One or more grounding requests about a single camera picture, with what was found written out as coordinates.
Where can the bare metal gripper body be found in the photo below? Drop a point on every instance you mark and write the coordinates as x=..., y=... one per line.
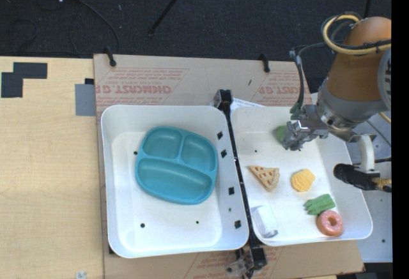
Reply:
x=316, y=124

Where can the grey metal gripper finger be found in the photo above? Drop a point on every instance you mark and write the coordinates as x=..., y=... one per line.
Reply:
x=289, y=138
x=303, y=135

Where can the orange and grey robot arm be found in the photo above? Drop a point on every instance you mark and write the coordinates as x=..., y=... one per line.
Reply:
x=354, y=73

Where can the green toy food piece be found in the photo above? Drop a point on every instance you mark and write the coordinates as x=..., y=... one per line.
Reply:
x=279, y=133

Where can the yellow toy corn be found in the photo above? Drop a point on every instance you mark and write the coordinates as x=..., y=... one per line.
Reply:
x=302, y=180

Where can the tan pie slice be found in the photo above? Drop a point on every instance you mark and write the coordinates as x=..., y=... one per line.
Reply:
x=266, y=177

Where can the thin black rod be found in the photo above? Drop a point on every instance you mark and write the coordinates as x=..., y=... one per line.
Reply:
x=237, y=162

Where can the green toy beans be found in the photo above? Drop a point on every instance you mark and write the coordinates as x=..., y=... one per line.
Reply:
x=319, y=204

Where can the white plastic tray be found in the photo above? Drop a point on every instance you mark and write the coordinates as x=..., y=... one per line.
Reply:
x=287, y=226
x=166, y=233

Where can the pink doughnut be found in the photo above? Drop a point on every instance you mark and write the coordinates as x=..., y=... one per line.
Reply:
x=324, y=228

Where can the brown cardboard board red print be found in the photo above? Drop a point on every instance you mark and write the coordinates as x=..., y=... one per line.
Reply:
x=191, y=83

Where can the blue divided plate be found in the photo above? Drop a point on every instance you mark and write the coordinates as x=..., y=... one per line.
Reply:
x=175, y=175

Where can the black cylinder on white bracket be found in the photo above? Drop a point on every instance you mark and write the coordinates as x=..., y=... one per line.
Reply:
x=353, y=174

